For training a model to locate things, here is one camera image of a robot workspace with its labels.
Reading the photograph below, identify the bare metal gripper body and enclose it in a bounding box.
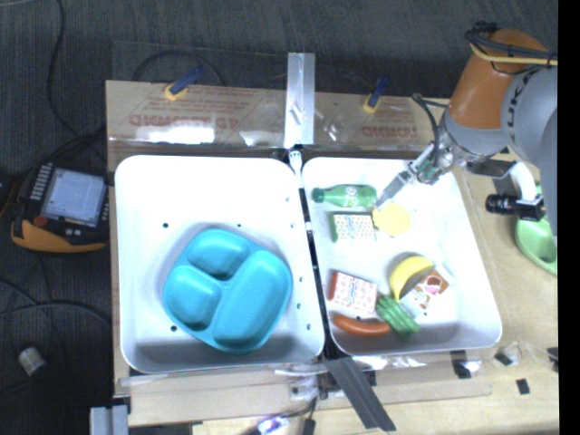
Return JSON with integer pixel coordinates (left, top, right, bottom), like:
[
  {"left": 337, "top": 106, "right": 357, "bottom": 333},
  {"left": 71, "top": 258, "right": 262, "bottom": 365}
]
[{"left": 406, "top": 143, "right": 455, "bottom": 186}]

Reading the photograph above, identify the yellow round biscuit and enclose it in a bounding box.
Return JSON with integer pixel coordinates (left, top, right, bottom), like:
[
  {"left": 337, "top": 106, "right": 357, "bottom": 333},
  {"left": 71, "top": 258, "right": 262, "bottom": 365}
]
[{"left": 372, "top": 201, "right": 412, "bottom": 237}]

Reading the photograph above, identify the green plastic bottle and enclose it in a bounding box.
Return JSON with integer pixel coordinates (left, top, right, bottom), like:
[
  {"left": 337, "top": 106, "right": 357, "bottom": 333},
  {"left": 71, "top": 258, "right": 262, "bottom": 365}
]
[{"left": 311, "top": 184, "right": 379, "bottom": 209}]

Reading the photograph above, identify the green and white carton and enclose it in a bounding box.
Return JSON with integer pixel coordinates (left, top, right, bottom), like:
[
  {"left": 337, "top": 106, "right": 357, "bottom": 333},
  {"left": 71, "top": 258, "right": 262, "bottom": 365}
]
[{"left": 329, "top": 212, "right": 378, "bottom": 244}]

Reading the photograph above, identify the white plastic tray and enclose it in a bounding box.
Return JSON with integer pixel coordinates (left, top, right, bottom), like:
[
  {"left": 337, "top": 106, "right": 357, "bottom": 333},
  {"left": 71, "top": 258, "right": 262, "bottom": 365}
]
[
  {"left": 113, "top": 153, "right": 327, "bottom": 375},
  {"left": 300, "top": 156, "right": 504, "bottom": 358}
]

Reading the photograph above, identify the yellow banana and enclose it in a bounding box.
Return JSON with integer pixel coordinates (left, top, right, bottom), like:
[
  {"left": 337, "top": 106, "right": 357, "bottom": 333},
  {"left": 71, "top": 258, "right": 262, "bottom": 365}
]
[{"left": 388, "top": 254, "right": 436, "bottom": 303}]

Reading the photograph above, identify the brown and white carton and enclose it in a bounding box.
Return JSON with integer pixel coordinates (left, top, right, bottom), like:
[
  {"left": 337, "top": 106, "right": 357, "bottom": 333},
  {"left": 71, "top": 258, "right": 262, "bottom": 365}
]
[{"left": 400, "top": 269, "right": 451, "bottom": 319}]

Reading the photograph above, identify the orange and white carton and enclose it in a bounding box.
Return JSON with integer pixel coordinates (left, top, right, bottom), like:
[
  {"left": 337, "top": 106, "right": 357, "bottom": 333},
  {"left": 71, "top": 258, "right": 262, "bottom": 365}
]
[{"left": 327, "top": 270, "right": 379, "bottom": 315}]

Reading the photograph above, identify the green asparagus bundle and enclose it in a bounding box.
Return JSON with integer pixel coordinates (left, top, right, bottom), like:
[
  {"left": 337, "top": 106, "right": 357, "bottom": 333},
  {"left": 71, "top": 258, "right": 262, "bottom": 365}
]
[{"left": 375, "top": 295, "right": 421, "bottom": 342}]

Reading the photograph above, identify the green divided plate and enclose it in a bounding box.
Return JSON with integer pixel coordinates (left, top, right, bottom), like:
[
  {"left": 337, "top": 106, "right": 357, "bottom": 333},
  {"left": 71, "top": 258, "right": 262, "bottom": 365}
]
[{"left": 514, "top": 187, "right": 559, "bottom": 276}]

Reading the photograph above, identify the orange sausage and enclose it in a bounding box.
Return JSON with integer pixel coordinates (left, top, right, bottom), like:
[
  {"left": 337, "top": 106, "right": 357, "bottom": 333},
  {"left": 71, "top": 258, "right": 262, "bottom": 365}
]
[{"left": 331, "top": 312, "right": 392, "bottom": 338}]

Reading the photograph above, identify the blue divided plate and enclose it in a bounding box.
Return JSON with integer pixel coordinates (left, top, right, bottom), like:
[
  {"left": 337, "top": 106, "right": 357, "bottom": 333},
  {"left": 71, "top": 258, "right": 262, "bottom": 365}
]
[{"left": 161, "top": 227, "right": 294, "bottom": 353}]

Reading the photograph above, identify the brown cardboard board red print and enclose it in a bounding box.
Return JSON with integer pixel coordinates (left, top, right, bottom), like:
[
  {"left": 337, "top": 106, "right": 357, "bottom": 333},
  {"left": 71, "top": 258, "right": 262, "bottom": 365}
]
[{"left": 104, "top": 79, "right": 559, "bottom": 428}]

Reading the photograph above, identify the small grey metal cylinder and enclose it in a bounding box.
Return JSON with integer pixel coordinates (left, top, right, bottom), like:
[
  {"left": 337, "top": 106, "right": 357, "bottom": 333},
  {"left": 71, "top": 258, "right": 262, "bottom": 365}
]
[{"left": 17, "top": 345, "right": 48, "bottom": 377}]

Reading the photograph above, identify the black cylinder on white bracket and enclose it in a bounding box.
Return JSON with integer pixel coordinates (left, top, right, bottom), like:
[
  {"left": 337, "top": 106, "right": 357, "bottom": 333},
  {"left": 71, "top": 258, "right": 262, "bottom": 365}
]
[{"left": 485, "top": 160, "right": 547, "bottom": 222}]

